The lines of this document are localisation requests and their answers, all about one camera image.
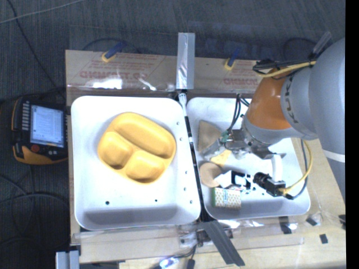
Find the metal bracket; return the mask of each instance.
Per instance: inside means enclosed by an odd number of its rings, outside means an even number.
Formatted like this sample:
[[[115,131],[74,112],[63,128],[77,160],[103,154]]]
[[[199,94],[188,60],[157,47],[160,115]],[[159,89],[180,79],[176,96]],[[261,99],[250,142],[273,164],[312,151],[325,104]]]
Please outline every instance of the metal bracket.
[[[202,222],[199,227],[206,231],[226,264],[245,265],[245,262],[217,220]]]
[[[194,88],[195,34],[178,33],[176,89]]]
[[[56,269],[80,269],[79,252],[56,252]]]

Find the yellow clip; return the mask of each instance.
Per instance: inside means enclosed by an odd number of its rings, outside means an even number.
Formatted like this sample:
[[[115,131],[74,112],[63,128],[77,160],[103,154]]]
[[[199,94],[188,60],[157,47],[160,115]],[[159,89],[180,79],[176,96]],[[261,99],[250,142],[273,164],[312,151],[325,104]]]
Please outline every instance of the yellow clip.
[[[112,61],[112,60],[116,57],[116,55],[113,55],[112,57],[109,57],[109,58],[107,59],[107,58],[105,57],[106,54],[107,54],[107,52],[103,53],[102,56],[101,56],[102,61],[104,61],[105,63],[108,63],[108,62]]]
[[[233,69],[234,64],[236,63],[236,62],[234,61],[233,64],[232,64],[231,66],[229,66],[229,65],[228,65],[229,59],[230,59],[230,58],[228,58],[227,60],[225,60],[225,63],[224,63],[224,68],[225,68],[226,70],[228,70],[228,71],[230,71],[231,69]]]

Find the small box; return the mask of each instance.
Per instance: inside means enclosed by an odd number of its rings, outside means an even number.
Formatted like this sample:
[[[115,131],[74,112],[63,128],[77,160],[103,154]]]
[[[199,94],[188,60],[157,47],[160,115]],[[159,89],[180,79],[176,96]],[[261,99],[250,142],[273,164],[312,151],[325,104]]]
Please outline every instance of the small box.
[[[241,209],[241,192],[233,189],[213,188],[212,205],[228,209]]]

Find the yellow foam object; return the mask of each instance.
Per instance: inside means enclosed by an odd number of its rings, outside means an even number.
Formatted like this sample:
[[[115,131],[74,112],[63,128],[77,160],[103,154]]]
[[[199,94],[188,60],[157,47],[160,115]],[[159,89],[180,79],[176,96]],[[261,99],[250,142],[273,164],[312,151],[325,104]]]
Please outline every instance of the yellow foam object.
[[[210,161],[214,164],[217,164],[220,167],[224,167],[225,162],[227,161],[230,154],[231,154],[230,150],[225,150],[220,155],[212,157]]]
[[[152,120],[132,112],[115,117],[97,148],[100,160],[122,177],[155,182],[176,153],[176,140]]]

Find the blue clamp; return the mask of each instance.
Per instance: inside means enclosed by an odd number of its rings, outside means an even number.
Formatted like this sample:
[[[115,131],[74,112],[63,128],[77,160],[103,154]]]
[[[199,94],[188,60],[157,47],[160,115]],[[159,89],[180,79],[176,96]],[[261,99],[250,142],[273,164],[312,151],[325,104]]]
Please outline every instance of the blue clamp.
[[[122,52],[122,49],[127,46],[127,43],[122,41],[117,43],[115,46],[113,46],[109,51],[102,54],[102,60],[105,63],[108,63],[109,61],[113,60],[116,57],[116,53]]]
[[[236,50],[233,52],[233,54],[231,55],[230,58],[228,58],[226,61],[225,61],[225,64],[224,64],[224,68],[226,68],[227,70],[231,70],[234,66],[234,62],[238,56],[238,54],[240,53],[240,49],[239,48],[236,48]]]

